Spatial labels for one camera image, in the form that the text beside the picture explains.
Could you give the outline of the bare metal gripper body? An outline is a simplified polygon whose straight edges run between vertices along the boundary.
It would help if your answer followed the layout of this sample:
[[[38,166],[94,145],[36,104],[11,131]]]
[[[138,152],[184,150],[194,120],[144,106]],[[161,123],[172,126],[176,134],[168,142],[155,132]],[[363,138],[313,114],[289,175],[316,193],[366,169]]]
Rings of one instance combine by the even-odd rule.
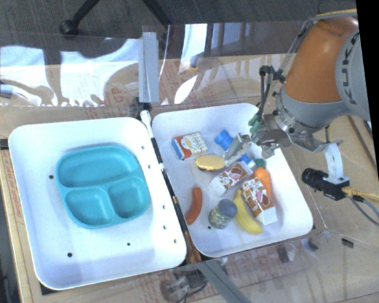
[[[289,146],[314,153],[312,126],[307,116],[294,111],[254,115],[250,119],[252,140],[262,150],[262,157],[269,159],[277,149]]]

